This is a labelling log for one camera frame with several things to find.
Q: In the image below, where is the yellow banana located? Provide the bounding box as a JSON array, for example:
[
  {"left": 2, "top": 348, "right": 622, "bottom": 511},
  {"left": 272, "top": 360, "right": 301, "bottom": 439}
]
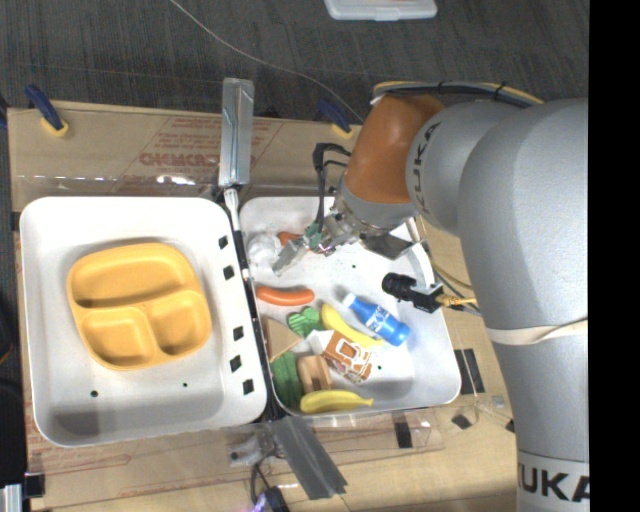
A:
[
  {"left": 299, "top": 389, "right": 376, "bottom": 415},
  {"left": 320, "top": 302, "right": 386, "bottom": 350}
]

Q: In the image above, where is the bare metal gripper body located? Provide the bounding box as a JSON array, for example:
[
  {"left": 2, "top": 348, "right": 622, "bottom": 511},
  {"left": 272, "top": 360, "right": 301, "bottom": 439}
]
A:
[{"left": 301, "top": 211, "right": 372, "bottom": 257}]

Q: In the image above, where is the green toy leaf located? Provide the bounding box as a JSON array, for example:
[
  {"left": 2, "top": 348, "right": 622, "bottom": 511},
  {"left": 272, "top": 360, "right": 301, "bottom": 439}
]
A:
[{"left": 285, "top": 305, "right": 327, "bottom": 339}]

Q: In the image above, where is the brown cardboard board red print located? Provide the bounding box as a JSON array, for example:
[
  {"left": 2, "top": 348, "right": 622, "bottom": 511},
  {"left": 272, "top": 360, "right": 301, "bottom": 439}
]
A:
[{"left": 6, "top": 99, "right": 519, "bottom": 512}]

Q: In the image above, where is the blue plastic bottle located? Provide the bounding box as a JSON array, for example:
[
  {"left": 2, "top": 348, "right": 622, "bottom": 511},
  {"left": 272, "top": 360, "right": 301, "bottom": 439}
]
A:
[{"left": 341, "top": 291, "right": 412, "bottom": 348}]

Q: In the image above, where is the black block with thin wires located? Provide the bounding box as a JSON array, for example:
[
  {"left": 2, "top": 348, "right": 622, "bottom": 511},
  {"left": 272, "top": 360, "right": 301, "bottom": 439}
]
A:
[{"left": 263, "top": 487, "right": 290, "bottom": 512}]

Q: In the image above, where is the white crumpled lump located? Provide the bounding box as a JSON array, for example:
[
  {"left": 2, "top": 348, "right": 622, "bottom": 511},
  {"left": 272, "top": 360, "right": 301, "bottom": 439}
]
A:
[{"left": 246, "top": 232, "right": 284, "bottom": 267}]

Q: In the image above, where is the white plastic tray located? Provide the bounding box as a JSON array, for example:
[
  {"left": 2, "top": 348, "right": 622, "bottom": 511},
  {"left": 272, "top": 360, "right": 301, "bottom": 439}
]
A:
[
  {"left": 238, "top": 195, "right": 463, "bottom": 418},
  {"left": 18, "top": 195, "right": 269, "bottom": 448}
]

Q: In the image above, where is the green toy broccoli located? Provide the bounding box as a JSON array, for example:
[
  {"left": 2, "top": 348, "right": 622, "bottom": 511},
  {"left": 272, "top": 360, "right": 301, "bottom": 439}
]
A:
[{"left": 269, "top": 350, "right": 307, "bottom": 409}]

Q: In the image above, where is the orange toy sausage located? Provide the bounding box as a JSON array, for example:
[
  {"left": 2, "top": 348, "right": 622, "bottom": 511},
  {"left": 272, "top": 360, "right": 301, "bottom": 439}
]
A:
[{"left": 255, "top": 284, "right": 317, "bottom": 308}]

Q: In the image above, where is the orange and white carton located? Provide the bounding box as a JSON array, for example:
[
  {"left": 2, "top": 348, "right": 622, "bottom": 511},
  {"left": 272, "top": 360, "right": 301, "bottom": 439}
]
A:
[{"left": 305, "top": 329, "right": 377, "bottom": 386}]

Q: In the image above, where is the brown toy pizza slice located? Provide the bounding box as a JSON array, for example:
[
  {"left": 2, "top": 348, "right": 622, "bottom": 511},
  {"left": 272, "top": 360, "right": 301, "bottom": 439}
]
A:
[{"left": 261, "top": 315, "right": 304, "bottom": 364}]

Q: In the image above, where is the orange divided plate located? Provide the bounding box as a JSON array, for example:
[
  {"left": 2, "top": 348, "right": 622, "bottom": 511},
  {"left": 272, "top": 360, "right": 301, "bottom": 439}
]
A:
[{"left": 65, "top": 241, "right": 214, "bottom": 373}]

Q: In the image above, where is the black cylinder on white bracket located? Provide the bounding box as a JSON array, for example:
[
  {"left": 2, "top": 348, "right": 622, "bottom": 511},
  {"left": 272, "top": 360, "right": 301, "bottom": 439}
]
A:
[{"left": 381, "top": 219, "right": 445, "bottom": 315}]

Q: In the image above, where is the tan toy bread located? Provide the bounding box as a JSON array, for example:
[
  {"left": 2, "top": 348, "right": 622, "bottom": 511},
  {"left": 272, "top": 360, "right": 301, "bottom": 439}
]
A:
[{"left": 295, "top": 353, "right": 334, "bottom": 394}]

